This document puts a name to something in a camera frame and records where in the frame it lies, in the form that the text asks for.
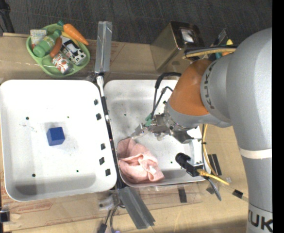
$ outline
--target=yellow cable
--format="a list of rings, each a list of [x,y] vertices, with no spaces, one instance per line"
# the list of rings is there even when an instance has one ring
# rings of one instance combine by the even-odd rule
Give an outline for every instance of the yellow cable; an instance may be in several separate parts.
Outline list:
[[[234,44],[233,41],[231,39],[228,39],[227,42],[226,42],[226,45],[232,45],[232,44]],[[221,56],[225,56],[225,55],[230,54],[230,53],[231,53],[231,51],[222,52]]]
[[[217,177],[215,175],[212,175],[212,174],[209,174],[207,171],[203,170],[203,169],[197,169],[197,172],[201,175],[201,176],[206,176],[206,177],[210,177],[210,178],[213,178],[215,180],[218,180],[226,185],[229,185],[228,182],[222,180],[220,177]]]
[[[206,54],[211,54],[211,53],[217,53],[217,52],[234,52],[236,49],[234,48],[226,48],[226,49],[213,49],[213,50],[206,50],[206,51],[201,51],[201,52],[195,52],[195,53],[188,53],[182,57],[182,59],[187,59],[190,57],[196,57],[196,56],[201,56],[201,55],[206,55]]]
[[[208,128],[208,124],[206,124],[206,125],[204,126],[204,131],[203,131],[203,135],[202,135],[202,148],[203,148],[203,154],[204,154],[205,161],[206,161],[206,163],[208,164],[208,166],[209,166],[209,168],[211,169],[211,171],[214,173],[214,175],[209,174],[207,171],[203,170],[205,173],[208,174],[208,175],[204,175],[204,176],[214,178],[214,179],[216,179],[216,180],[218,180],[218,181],[220,181],[220,182],[222,182],[222,183],[224,183],[224,184],[229,185],[228,182],[224,181],[223,179],[221,179],[221,178],[216,174],[216,172],[214,171],[214,169],[212,168],[212,166],[211,166],[211,164],[210,164],[209,157],[208,157],[208,155],[207,155],[207,153],[206,153],[206,147],[205,147],[205,135],[206,135],[206,130],[207,130],[207,128]]]

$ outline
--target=sink basin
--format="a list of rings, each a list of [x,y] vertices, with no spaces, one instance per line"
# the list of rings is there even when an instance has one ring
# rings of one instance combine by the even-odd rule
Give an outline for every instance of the sink basin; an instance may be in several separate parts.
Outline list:
[[[169,86],[172,89],[176,85],[175,80],[162,80],[158,89],[157,99],[160,96],[161,89]],[[136,127],[145,123],[145,118],[149,115],[153,106],[153,96],[155,92],[156,80],[112,80],[104,88],[107,107],[109,108],[109,117],[111,119],[111,128],[115,146],[120,140],[131,135]],[[164,112],[164,101],[171,96],[170,91],[162,96],[161,103],[156,109],[156,114]],[[132,183],[122,173],[122,180],[132,187],[145,187],[157,185],[173,185],[180,183],[191,183],[203,181],[201,176],[192,177],[185,169],[175,161],[175,156],[179,153],[185,153],[191,156],[195,162],[202,162],[201,154],[201,131],[199,127],[188,131],[195,139],[188,144],[181,144],[174,137],[166,135],[163,139],[148,133],[145,136],[137,138],[135,141],[146,146],[157,158],[158,166],[163,172],[165,179],[159,182]]]
[[[5,188],[18,201],[106,191],[117,179],[97,87],[88,81],[9,80],[0,86]],[[49,146],[47,131],[65,140]]]

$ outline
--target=green bottle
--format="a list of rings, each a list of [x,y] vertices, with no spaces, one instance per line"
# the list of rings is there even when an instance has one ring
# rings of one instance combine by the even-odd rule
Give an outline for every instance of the green bottle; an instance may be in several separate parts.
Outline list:
[[[49,52],[54,44],[55,40],[60,37],[61,31],[56,29],[53,34],[46,35],[37,46],[34,47],[33,52],[37,57],[44,57],[47,52]]]

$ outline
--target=pink towel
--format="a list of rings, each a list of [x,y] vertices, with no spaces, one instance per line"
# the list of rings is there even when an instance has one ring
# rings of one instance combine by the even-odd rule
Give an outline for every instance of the pink towel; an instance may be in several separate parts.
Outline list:
[[[119,141],[117,152],[119,168],[131,183],[156,182],[165,178],[156,157],[132,138]]]

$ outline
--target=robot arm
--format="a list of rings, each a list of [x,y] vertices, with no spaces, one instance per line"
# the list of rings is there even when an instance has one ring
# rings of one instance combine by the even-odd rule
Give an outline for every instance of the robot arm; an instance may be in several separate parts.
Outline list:
[[[148,128],[185,143],[200,124],[233,126],[249,187],[247,233],[272,232],[271,39],[269,28],[232,54],[193,62]]]

